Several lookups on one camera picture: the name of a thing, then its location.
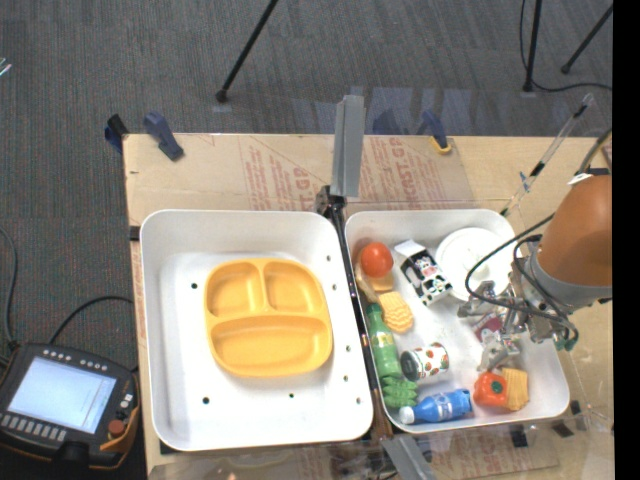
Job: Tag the green bottle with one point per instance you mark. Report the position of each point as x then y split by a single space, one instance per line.
384 343

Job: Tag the yellow ridged cracker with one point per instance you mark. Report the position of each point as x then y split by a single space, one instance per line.
516 388

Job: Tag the white carton cow print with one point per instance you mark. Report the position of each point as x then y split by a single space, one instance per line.
427 273

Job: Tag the red tomato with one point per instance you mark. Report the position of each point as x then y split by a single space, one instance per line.
376 259

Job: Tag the orange bell pepper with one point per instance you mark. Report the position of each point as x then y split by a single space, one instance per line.
490 390

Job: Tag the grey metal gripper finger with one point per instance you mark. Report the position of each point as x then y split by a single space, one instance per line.
500 347
482 302

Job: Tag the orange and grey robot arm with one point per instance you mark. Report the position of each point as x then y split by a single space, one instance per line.
580 238

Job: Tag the white round bowl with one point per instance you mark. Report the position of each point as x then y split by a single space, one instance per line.
465 253

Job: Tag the white can tomato print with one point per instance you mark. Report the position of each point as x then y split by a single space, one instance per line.
430 360

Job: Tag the yellow wavy crisp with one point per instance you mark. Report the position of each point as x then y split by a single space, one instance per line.
396 312

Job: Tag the white plastic tray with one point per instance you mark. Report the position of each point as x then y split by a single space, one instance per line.
450 328
175 348

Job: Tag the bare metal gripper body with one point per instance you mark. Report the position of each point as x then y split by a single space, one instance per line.
542 320

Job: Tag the blue bottle white cap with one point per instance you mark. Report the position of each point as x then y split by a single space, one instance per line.
442 406

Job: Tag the yellow divided plate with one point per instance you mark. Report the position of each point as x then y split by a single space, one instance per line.
270 338

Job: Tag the thin black rod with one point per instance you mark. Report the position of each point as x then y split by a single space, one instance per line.
356 298

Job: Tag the red and white packet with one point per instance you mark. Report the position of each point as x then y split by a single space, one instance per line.
487 327

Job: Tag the brown cardboard board red print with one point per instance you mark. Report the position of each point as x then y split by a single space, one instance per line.
210 178

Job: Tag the tan bread slice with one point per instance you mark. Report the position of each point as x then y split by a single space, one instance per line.
372 288

